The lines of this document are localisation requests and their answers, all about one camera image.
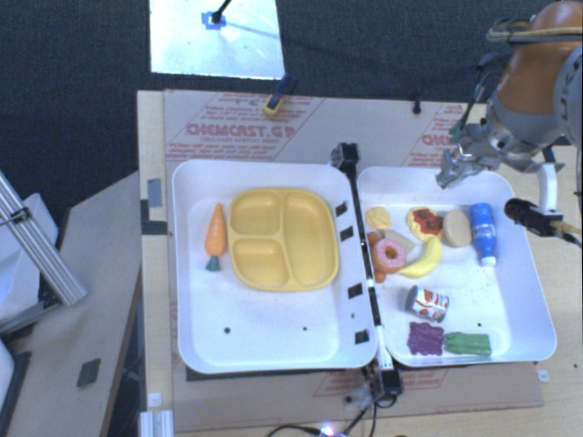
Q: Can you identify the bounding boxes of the beige bread bun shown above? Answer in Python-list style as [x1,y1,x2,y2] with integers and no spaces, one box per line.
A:
[442,208,474,249]

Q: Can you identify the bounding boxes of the purple grapes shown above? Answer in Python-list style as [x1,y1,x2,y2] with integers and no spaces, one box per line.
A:
[405,320,445,358]

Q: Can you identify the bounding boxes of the thin black and white rod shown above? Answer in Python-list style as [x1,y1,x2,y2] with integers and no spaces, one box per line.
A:
[343,161,394,373]

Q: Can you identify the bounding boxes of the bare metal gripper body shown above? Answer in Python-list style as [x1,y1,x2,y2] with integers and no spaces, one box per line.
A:
[455,122,544,171]

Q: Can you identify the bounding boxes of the white plastic tray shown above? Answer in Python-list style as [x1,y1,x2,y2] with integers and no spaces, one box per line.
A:
[171,158,380,375]
[356,166,558,369]

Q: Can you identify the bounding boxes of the yellow biscuit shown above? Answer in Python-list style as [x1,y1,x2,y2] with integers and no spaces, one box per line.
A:
[364,205,393,232]

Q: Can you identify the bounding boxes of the black cylinder on white bracket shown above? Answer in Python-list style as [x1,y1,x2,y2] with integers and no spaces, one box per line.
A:
[503,146,567,239]

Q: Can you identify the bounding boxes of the red and white can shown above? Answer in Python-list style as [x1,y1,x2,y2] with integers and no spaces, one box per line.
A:
[404,285,451,324]

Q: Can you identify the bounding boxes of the yellow divided plate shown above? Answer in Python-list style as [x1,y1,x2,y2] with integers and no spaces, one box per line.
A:
[226,187,341,293]

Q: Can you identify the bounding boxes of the orange sausage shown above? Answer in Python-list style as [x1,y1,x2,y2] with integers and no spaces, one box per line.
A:
[366,230,389,284]

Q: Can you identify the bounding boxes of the yellow banana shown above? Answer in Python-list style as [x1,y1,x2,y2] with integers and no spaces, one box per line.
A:
[394,235,445,279]

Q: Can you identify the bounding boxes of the pizza slice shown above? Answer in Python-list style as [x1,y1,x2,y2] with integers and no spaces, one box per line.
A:
[405,205,445,243]

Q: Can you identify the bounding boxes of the orange carrot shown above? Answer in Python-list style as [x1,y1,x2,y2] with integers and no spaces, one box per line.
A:
[203,202,229,273]

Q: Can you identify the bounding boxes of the black block with thin wires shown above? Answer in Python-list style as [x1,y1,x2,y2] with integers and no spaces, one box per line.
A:
[363,365,404,401]
[330,141,362,170]

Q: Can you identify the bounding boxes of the beige wedge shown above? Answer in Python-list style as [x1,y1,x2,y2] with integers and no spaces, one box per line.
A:
[384,229,417,255]

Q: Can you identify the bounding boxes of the brown cardboard board red print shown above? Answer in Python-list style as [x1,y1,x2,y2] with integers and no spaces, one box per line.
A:
[161,89,546,432]

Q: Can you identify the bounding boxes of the blue bottle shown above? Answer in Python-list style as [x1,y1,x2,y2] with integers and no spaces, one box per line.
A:
[468,202,499,268]

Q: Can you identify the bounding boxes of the green broccoli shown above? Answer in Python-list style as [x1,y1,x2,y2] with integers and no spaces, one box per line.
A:
[442,330,494,359]

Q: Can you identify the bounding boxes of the pink doughnut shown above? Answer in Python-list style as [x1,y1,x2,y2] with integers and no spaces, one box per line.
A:
[370,238,408,275]

